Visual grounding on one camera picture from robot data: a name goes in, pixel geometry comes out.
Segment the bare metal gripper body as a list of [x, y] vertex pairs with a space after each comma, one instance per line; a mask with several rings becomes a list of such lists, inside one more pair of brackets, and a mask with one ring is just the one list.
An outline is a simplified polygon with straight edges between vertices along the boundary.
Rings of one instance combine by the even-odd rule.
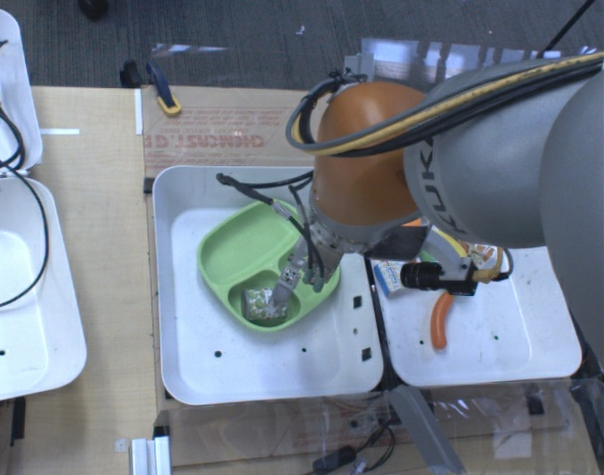
[[324, 288], [346, 254], [365, 252], [363, 226], [312, 221], [302, 227], [301, 236], [280, 273], [280, 287], [296, 288], [302, 281], [312, 288]]

